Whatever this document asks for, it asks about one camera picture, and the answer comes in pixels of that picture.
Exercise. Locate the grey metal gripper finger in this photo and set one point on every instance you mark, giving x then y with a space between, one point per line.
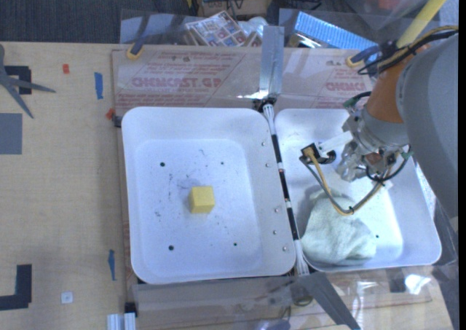
345 169
360 172

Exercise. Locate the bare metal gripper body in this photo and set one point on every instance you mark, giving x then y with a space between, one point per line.
376 158

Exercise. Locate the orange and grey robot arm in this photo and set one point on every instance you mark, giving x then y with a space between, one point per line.
426 102

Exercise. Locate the thin black and white rod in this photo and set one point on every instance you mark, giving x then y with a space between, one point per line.
280 164

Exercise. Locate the white crumpled towel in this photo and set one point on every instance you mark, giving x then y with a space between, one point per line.
335 237

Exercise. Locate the white plastic tray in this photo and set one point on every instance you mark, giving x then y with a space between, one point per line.
204 234
407 234

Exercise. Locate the yellow cube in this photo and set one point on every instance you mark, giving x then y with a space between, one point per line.
201 199

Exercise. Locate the brown cardboard board red print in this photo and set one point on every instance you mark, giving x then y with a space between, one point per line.
189 81

